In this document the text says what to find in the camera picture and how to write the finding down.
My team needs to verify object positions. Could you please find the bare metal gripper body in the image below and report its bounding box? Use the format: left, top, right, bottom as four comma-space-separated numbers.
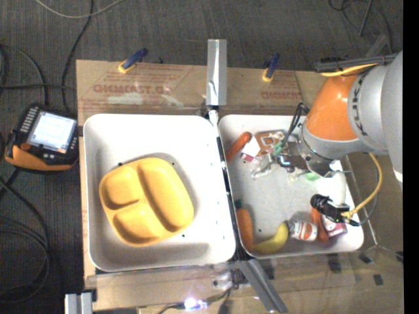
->
276, 140, 332, 178

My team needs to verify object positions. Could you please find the brown and white biscuit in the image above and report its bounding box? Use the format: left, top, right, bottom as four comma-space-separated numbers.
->
254, 130, 286, 158

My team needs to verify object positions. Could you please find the white and pink packet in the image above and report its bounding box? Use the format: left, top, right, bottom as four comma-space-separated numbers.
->
240, 139, 263, 163

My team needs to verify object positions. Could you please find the clear bottle with green cap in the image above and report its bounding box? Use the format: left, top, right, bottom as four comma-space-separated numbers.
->
287, 169, 322, 183

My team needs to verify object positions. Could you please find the orange-red toy sausage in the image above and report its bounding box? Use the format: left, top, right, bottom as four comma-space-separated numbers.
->
225, 131, 253, 162
310, 207, 329, 243

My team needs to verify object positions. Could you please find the white plastic tray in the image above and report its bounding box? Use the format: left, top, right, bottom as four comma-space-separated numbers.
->
217, 114, 365, 260
82, 113, 237, 273

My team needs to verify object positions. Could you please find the orange toy carrot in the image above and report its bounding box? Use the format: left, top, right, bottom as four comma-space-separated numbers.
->
234, 200, 256, 251

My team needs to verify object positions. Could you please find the white bottle with red label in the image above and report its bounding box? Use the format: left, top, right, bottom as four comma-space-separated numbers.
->
287, 218, 319, 242

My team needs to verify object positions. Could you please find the yellow banana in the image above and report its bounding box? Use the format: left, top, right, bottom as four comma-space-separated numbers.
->
253, 221, 289, 254

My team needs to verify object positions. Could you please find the pink and white carton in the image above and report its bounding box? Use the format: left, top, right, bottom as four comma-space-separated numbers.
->
321, 215, 348, 238

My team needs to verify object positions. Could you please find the yellow divided plate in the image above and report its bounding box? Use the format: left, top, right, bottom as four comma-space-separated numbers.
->
98, 157, 195, 247

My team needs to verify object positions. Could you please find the brown cardboard board, red print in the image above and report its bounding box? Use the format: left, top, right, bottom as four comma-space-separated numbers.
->
75, 60, 377, 309

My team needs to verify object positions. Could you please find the black cylinder on white bracket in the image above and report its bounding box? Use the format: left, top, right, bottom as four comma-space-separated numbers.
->
310, 160, 353, 224

